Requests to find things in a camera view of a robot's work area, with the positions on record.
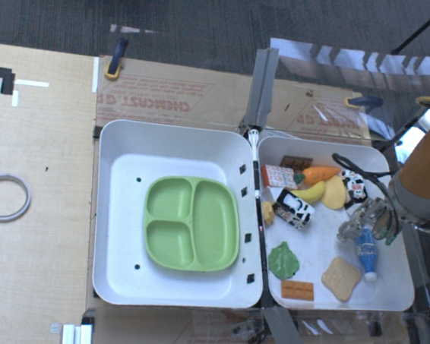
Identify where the yellow banana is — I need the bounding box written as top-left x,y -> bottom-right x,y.
287,177 -> 327,207

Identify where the small yellow lump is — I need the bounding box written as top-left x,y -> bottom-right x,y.
258,200 -> 277,227

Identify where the thin black and white rod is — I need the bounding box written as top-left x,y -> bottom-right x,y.
229,128 -> 283,308

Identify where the orange biscuit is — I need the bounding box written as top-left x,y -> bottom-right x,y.
278,279 -> 317,303

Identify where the black and white cow carton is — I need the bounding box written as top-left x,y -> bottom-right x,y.
270,187 -> 318,232
336,168 -> 372,213

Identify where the brown cardboard board red print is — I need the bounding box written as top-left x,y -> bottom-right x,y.
68,54 -> 380,344

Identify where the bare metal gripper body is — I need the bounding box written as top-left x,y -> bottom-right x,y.
346,194 -> 402,241

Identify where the orange carrot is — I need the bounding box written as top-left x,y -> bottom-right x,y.
292,162 -> 342,190

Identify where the tan bread slice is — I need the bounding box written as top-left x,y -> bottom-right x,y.
318,254 -> 365,305

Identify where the white plastic tray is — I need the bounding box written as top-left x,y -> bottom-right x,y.
241,133 -> 430,323
81,116 -> 280,321

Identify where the green divided plate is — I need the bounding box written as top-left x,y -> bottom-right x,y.
137,172 -> 248,278

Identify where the red and white packet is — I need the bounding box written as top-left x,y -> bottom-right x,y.
258,163 -> 302,191

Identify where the blue and white bottle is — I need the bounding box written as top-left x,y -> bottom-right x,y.
350,226 -> 384,284

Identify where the brown chocolate bar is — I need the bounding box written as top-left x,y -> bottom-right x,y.
279,154 -> 315,174

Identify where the green lettuce leaf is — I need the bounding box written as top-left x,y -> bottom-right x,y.
265,239 -> 304,283

